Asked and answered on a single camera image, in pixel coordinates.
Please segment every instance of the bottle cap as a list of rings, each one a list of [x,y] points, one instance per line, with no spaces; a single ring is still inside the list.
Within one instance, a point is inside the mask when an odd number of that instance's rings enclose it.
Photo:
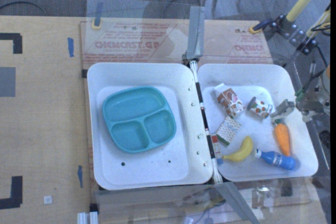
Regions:
[[[256,152],[254,154],[255,157],[260,158],[261,157],[261,150],[256,149]]]

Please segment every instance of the blue bottle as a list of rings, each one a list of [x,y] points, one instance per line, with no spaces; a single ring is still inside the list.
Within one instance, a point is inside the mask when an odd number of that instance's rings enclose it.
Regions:
[[[286,170],[293,170],[295,167],[295,159],[292,157],[284,156],[275,151],[262,152],[261,150],[256,149],[255,156],[257,158],[262,158],[266,163],[270,165],[275,165],[282,167]]]

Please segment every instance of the toy banana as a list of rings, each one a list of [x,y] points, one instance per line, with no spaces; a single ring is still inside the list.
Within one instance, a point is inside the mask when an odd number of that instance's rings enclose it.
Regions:
[[[240,146],[240,149],[230,155],[223,155],[223,159],[229,159],[232,162],[241,162],[251,154],[253,150],[253,141],[250,136],[246,136]]]

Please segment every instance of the blue plate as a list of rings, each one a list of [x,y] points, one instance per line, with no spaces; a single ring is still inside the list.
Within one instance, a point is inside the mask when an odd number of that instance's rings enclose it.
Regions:
[[[128,153],[161,146],[176,133],[171,108],[154,87],[135,87],[112,94],[105,99],[102,110],[113,141]]]

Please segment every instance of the carrot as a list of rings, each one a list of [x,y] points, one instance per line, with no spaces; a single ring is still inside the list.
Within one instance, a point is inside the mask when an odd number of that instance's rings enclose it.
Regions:
[[[275,127],[275,134],[282,150],[282,153],[286,156],[290,155],[290,145],[289,145],[289,132],[286,125],[278,123]]]

